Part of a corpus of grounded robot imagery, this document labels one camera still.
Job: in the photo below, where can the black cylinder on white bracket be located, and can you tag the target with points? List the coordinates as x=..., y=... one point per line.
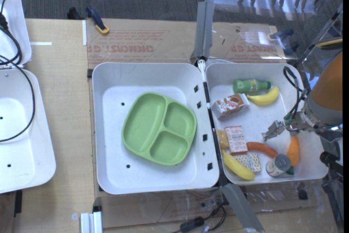
x=330, y=157

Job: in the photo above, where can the green divided plate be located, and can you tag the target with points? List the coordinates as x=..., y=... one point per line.
x=144, y=122

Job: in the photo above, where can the white packet with orange pattern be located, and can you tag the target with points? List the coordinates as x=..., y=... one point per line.
x=251, y=162

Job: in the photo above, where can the orange carrot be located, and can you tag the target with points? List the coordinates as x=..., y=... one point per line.
x=293, y=150

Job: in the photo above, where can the orange and white packet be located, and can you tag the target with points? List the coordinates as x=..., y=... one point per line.
x=235, y=139

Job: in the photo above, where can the yellow banana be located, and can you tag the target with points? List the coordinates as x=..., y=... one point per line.
x=238, y=167
x=265, y=97

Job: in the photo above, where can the white and orange carton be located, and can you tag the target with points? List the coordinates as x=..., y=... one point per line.
x=230, y=105

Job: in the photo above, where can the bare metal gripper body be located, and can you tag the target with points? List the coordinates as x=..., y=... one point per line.
x=300, y=120

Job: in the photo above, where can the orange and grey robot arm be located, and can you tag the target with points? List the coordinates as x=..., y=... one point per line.
x=328, y=90

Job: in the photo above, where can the brown cardboard board red print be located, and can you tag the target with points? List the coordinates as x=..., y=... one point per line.
x=141, y=43

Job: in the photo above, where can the small white can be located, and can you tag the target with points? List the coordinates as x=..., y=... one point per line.
x=276, y=167

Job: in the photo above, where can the green plastic bottle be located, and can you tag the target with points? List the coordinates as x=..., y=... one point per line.
x=246, y=86

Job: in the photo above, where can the orange sausage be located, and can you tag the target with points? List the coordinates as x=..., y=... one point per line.
x=260, y=147

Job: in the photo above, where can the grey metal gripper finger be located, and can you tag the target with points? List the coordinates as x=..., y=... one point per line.
x=277, y=125
x=270, y=134

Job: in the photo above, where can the white plastic tray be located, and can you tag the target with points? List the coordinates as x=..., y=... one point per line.
x=261, y=122
x=114, y=128

